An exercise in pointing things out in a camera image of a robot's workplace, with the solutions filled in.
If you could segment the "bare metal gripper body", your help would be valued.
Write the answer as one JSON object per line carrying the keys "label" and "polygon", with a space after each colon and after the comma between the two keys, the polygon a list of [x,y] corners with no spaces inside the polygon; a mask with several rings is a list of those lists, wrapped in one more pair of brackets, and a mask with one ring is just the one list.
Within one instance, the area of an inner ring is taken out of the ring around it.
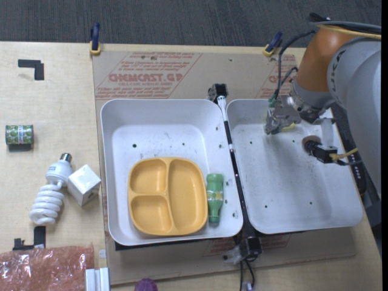
{"label": "bare metal gripper body", "polygon": [[294,109],[292,99],[287,95],[279,95],[272,110],[272,125],[300,124],[299,112]]}

